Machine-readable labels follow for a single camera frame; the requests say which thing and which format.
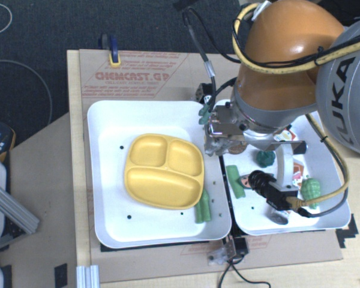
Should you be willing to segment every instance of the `table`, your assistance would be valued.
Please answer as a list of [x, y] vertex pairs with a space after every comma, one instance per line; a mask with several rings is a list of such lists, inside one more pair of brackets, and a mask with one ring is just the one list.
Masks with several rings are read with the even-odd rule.
[[[88, 200], [85, 172], [85, 144], [83, 141], [83, 111], [80, 83], [80, 53], [67, 52], [68, 88], [70, 97], [71, 148], [74, 190], [74, 214], [76, 227], [76, 259], [78, 266], [89, 266], [91, 245], [88, 221]], [[349, 205], [355, 216], [358, 234], [346, 239], [342, 260], [305, 263], [303, 265], [273, 266], [261, 269], [246, 269], [242, 273], [251, 280], [266, 280], [273, 287], [360, 287], [360, 155], [337, 144], [346, 158], [351, 174]], [[146, 280], [104, 283], [102, 287], [215, 287], [220, 272], [151, 278]], [[241, 287], [236, 275], [228, 273], [226, 287]]]

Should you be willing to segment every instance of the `yellow plate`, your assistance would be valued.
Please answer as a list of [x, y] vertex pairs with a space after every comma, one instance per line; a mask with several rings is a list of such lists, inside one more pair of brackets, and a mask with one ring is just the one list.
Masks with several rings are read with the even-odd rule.
[[128, 152], [124, 184], [142, 203], [167, 209], [193, 207], [203, 191], [202, 153], [177, 137], [143, 134]]

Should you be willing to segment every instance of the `green toy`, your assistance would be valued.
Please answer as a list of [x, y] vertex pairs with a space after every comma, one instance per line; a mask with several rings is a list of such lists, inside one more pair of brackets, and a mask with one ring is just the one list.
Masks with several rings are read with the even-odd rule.
[[[301, 195], [305, 200], [311, 200], [319, 197], [321, 195], [321, 185], [320, 182], [315, 178], [308, 178], [302, 181]], [[316, 209], [319, 203], [310, 204], [310, 208]]]
[[262, 168], [271, 166], [275, 162], [275, 152], [273, 151], [259, 151], [256, 155], [256, 161]]

